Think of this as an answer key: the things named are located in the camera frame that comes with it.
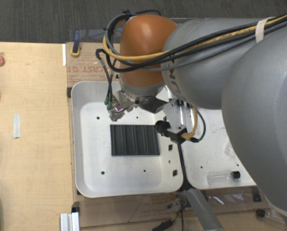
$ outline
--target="blue and yellow clamp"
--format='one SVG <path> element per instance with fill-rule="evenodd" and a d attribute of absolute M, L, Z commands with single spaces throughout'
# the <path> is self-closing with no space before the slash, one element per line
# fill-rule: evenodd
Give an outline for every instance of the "blue and yellow clamp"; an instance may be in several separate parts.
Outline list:
<path fill-rule="evenodd" d="M 80 46 L 79 46 L 79 30 L 75 30 L 74 35 L 74 45 L 71 47 L 71 55 L 73 57 L 79 56 Z"/>

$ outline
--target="table top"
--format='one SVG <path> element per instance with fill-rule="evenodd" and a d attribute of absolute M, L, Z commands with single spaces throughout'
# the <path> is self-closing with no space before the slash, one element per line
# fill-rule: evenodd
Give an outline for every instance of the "table top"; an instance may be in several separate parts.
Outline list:
<path fill-rule="evenodd" d="M 100 45 L 90 46 L 95 49 Z M 0 52 L 4 52 L 5 58 L 0 67 L 0 231 L 57 231 L 59 215 L 70 213 L 74 202 L 72 124 L 66 88 L 85 77 L 92 81 L 105 78 L 95 74 L 98 66 L 84 69 L 84 64 L 82 67 L 73 64 L 78 69 L 67 69 L 63 66 L 63 47 L 0 42 Z M 77 76 L 71 77 L 73 70 Z M 20 137 L 14 139 L 16 114 L 20 115 Z M 283 225 L 257 220 L 254 211 L 217 216 L 227 231 L 286 231 Z M 83 230 L 143 231 L 158 224 L 159 221 L 153 221 Z M 201 230 L 198 219 L 186 218 L 185 230 L 195 227 Z M 180 219 L 172 228 L 180 230 Z"/>

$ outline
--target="green connector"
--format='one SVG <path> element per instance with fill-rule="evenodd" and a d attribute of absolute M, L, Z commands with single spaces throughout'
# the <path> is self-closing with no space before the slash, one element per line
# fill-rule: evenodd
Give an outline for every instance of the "green connector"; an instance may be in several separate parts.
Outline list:
<path fill-rule="evenodd" d="M 112 109 L 112 102 L 109 101 L 109 104 L 107 105 L 107 110 L 111 110 Z"/>
<path fill-rule="evenodd" d="M 105 99 L 105 105 L 109 104 L 109 96 L 106 96 L 106 99 Z"/>

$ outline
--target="dark gray floor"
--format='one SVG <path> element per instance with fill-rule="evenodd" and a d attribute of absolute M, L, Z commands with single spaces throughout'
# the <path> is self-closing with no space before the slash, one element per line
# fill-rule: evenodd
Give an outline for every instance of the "dark gray floor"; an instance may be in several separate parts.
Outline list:
<path fill-rule="evenodd" d="M 165 17 L 268 17 L 287 0 L 0 0 L 0 41 L 64 43 L 75 29 L 105 27 L 124 9 L 157 9 Z"/>

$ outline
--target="white tray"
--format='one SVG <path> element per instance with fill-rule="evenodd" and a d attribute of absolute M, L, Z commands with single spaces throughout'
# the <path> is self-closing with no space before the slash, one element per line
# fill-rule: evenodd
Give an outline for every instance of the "white tray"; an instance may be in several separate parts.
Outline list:
<path fill-rule="evenodd" d="M 169 138 L 158 135 L 160 156 L 111 155 L 110 124 L 154 125 L 165 114 L 161 111 L 154 115 L 137 108 L 112 122 L 104 105 L 107 88 L 106 82 L 79 82 L 72 89 L 75 179 L 79 192 L 86 197 L 107 197 L 177 191 L 183 175 L 177 145 Z M 114 82 L 112 89 L 118 91 L 119 83 Z M 165 101 L 168 97 L 166 89 L 158 95 Z M 199 110 L 207 125 L 205 138 L 200 143 L 182 144 L 189 183 L 198 189 L 255 185 L 236 155 L 225 153 L 228 137 L 221 111 Z M 196 137 L 201 132 L 199 120 Z M 209 186 L 207 173 L 222 169 L 240 171 L 239 182 Z"/>

